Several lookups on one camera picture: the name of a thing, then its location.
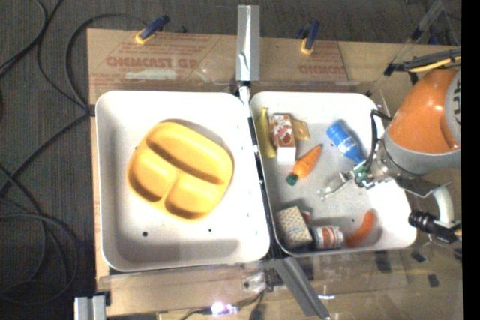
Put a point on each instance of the blue bottle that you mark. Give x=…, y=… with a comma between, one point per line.
x=345, y=142

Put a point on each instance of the white plastic tray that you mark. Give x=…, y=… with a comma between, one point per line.
x=337, y=198
x=180, y=247

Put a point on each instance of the red and white carton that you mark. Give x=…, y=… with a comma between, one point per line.
x=283, y=135

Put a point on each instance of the yellow divided plate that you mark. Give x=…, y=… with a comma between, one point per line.
x=180, y=168

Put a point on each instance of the orange sausage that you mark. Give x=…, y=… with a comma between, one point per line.
x=362, y=230

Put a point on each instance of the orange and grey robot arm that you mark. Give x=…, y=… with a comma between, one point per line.
x=420, y=123

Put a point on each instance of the small red and white packet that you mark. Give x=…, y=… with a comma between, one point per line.
x=306, y=216

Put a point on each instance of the brown cardboard board red print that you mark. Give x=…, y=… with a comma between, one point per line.
x=157, y=60

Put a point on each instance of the thin black and white rod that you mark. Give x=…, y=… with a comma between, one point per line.
x=258, y=157

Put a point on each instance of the orange carrot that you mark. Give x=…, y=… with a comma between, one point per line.
x=305, y=165

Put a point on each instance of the black cylinder on white bracket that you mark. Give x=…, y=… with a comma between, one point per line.
x=431, y=222

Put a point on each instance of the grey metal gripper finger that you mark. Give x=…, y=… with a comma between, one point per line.
x=347, y=175
x=332, y=189

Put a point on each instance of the yellow cracker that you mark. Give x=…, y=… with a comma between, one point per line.
x=302, y=129

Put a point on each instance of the beige patterned box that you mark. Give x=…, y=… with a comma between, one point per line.
x=294, y=228

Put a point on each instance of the yellow banana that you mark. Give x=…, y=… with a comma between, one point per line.
x=265, y=138

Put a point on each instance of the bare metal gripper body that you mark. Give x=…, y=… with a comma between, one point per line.
x=378, y=172

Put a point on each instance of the red and white can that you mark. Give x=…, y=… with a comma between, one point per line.
x=329, y=237

